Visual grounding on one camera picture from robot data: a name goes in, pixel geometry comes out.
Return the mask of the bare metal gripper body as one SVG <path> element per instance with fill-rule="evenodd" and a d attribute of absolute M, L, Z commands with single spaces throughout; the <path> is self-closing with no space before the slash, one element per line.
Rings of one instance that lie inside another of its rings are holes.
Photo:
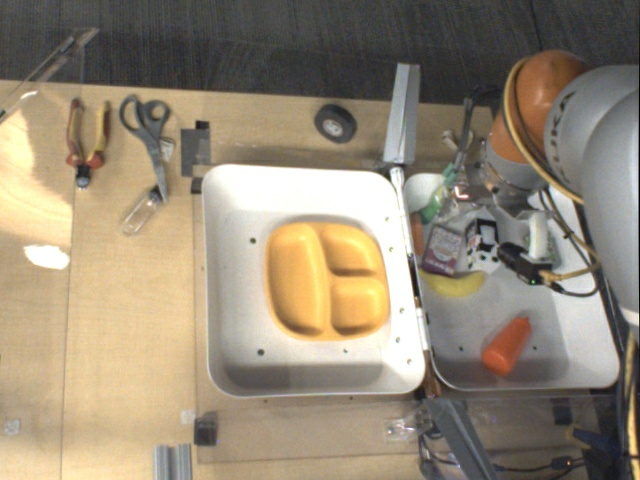
<path fill-rule="evenodd" d="M 521 190 L 505 181 L 491 165 L 461 167 L 455 178 L 453 197 L 496 219 L 516 218 L 521 213 Z"/>

